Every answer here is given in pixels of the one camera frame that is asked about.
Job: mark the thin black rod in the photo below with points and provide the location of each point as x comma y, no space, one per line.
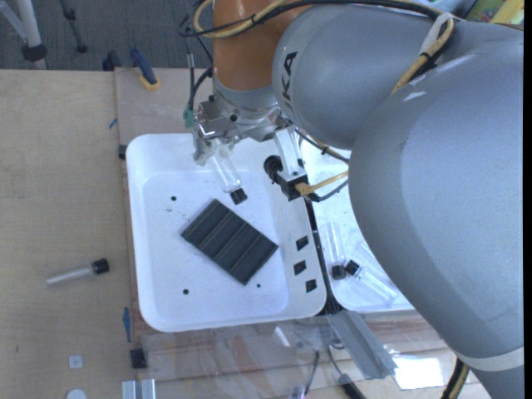
319,252

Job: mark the white plastic tray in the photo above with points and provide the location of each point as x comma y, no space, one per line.
353,295
166,243

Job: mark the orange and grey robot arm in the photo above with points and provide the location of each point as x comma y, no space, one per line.
415,160

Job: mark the clear bottle with black cap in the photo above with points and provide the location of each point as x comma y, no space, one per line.
226,177
75,273
336,247
372,281

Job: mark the black ribbed rectangular block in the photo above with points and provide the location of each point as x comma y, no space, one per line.
229,241

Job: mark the black cylinder on white bracket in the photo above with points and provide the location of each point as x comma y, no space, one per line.
291,179

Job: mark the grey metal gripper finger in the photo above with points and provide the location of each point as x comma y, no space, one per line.
227,146
203,150

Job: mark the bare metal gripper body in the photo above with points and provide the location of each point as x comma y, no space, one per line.
232,125

